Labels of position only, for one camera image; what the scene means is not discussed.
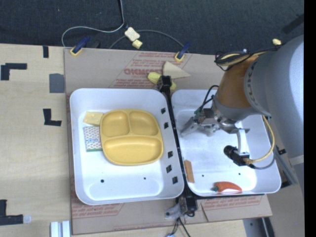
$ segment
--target cardboard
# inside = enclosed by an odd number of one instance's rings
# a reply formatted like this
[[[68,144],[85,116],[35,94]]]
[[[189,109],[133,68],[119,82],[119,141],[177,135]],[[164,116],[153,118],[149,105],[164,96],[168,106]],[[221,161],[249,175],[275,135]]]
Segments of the cardboard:
[[[73,57],[64,49],[65,84],[67,99],[68,140],[71,174],[71,209],[73,234],[109,232],[173,226],[174,220],[165,219],[166,209],[175,205],[175,199],[141,201],[91,206],[76,196],[72,162],[72,134],[69,97],[79,88],[153,88],[147,79],[149,72],[162,74],[166,61],[173,63],[191,76],[175,79],[177,89],[208,89],[219,84],[223,75],[212,55],[186,54],[181,63],[174,61],[174,53],[124,50],[84,49]],[[225,197],[198,200],[194,217],[185,224],[227,221],[271,216],[266,195]]]

